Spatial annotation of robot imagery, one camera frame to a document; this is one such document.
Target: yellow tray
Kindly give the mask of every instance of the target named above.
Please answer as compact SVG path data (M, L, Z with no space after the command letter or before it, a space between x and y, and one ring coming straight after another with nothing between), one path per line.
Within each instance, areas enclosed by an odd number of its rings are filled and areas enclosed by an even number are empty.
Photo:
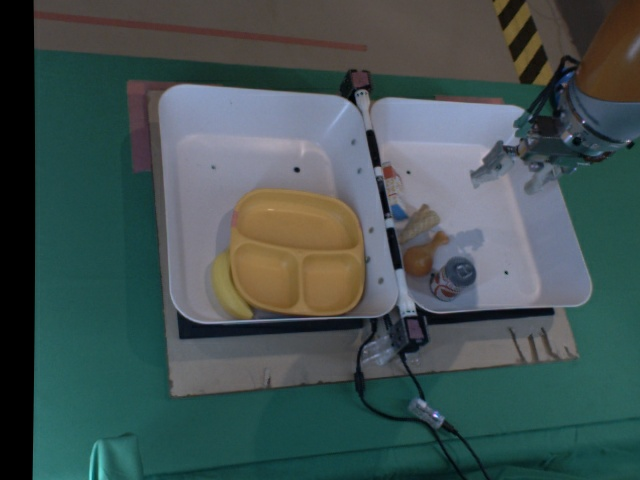
M362 297L362 230L339 199L288 189L249 192L235 206L229 252L234 284L256 308L335 316Z

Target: yellow banana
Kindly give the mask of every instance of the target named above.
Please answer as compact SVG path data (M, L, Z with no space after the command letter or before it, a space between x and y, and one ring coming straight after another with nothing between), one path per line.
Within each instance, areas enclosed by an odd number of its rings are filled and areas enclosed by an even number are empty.
M237 320L251 320L253 310L238 293L231 278L231 259L229 249L216 256L211 267L211 285L218 302L227 313Z

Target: green tablecloth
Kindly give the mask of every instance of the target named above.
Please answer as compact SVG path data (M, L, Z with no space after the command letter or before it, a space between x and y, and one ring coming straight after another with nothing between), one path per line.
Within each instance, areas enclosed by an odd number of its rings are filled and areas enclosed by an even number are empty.
M35 52L34 478L87 478L92 450L123 434L134 436L145 478L451 475L424 428L367 412L350 383L169 397L153 182L132 172L127 81L337 93L343 75ZM375 98L502 97L523 107L539 90L376 73L374 84ZM624 151L562 180L594 285L568 311L580 359L420 379L496 475L637 478L637 156ZM390 412L414 394L403 378L368 384ZM472 468L459 443L448 445ZM527 473L513 476L518 467Z

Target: concrete floor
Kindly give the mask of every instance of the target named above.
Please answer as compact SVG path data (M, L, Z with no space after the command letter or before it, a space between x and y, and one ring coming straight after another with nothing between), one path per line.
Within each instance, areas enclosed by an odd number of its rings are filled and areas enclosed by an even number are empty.
M527 0L553 68L612 1ZM38 49L518 81L491 0L34 0L34 18Z

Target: soda can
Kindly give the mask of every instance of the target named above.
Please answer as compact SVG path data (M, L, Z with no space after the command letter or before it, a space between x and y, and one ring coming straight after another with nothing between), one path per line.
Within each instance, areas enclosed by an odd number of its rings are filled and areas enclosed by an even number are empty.
M467 258L454 256L431 278L431 292L440 300L455 299L476 280L476 268Z

